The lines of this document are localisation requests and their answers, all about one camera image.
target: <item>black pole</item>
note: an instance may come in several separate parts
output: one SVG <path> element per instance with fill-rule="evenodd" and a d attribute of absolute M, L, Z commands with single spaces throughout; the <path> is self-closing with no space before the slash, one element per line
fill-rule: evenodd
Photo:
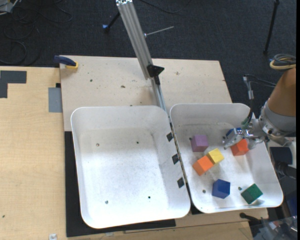
<path fill-rule="evenodd" d="M 266 40 L 265 48 L 264 48 L 264 51 L 263 51 L 264 54 L 268 53 L 268 47 L 269 47 L 269 43 L 270 43 L 272 29 L 274 28 L 275 17 L 276 17 L 277 8 L 278 8 L 279 4 L 280 4 L 280 0 L 275 0 L 274 1 L 274 8 L 273 8 L 272 19 L 271 19 L 271 23 L 270 23 L 270 29 L 269 29 L 269 33 L 268 33 L 268 38 Z"/>
<path fill-rule="evenodd" d="M 111 26 L 115 23 L 115 21 L 119 18 L 120 16 L 120 12 L 118 12 L 114 18 L 111 20 L 111 22 L 109 23 L 109 25 L 103 25 L 104 28 L 104 32 L 105 33 L 109 33 Z"/>

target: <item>white tray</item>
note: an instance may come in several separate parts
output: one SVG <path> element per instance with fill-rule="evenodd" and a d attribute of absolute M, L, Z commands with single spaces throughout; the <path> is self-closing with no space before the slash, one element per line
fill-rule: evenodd
<path fill-rule="evenodd" d="M 222 136 L 229 129 L 241 127 L 249 110 L 240 103 L 176 104 L 170 110 L 191 199 L 203 213 L 278 207 L 283 201 L 282 189 L 264 143 L 240 156 L 233 156 L 230 148 L 223 148 Z M 209 147 L 204 152 L 192 151 L 189 138 L 194 135 L 207 135 Z M 199 176 L 193 163 L 216 148 L 224 159 Z M 225 199 L 212 196 L 213 183 L 218 179 L 230 182 L 230 195 Z M 256 184 L 263 195 L 248 204 L 241 193 L 252 184 Z"/>
<path fill-rule="evenodd" d="M 184 217 L 190 198 L 167 113 L 80 107 L 71 115 L 81 215 L 101 229 Z"/>

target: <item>black clamp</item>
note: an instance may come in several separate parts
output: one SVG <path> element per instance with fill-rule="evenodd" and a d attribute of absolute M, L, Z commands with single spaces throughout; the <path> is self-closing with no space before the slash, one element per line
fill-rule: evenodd
<path fill-rule="evenodd" d="M 154 78 L 155 83 L 160 85 L 159 74 L 164 71 L 165 68 L 149 64 L 146 69 L 148 70 L 149 76 Z"/>

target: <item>wooden table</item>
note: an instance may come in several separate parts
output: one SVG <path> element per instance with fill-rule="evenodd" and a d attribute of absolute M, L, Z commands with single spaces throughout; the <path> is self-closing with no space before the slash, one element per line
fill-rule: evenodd
<path fill-rule="evenodd" d="M 0 98 L 0 240 L 48 240 L 51 234 L 58 240 L 253 239 L 248 221 L 239 216 L 242 211 L 189 213 L 176 219 L 173 228 L 67 237 L 64 133 L 71 131 L 71 112 L 81 105 L 156 102 L 136 58 L 68 58 L 78 61 L 77 72 L 62 65 L 0 66 L 0 71 L 26 71 L 26 83 L 8 83 L 7 98 Z M 218 61 L 153 63 L 165 68 L 160 80 L 167 110 L 177 103 L 231 103 Z M 61 83 L 63 113 L 49 112 L 49 88 L 56 83 Z M 249 209 L 247 214 L 268 218 L 266 208 Z"/>

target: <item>blue and yellow clamp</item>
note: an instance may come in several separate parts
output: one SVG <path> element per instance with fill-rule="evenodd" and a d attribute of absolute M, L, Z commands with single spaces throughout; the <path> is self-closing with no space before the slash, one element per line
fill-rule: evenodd
<path fill-rule="evenodd" d="M 71 69 L 71 70 L 78 69 L 78 62 L 64 56 L 55 55 L 53 58 L 53 62 L 64 64 L 67 69 Z"/>

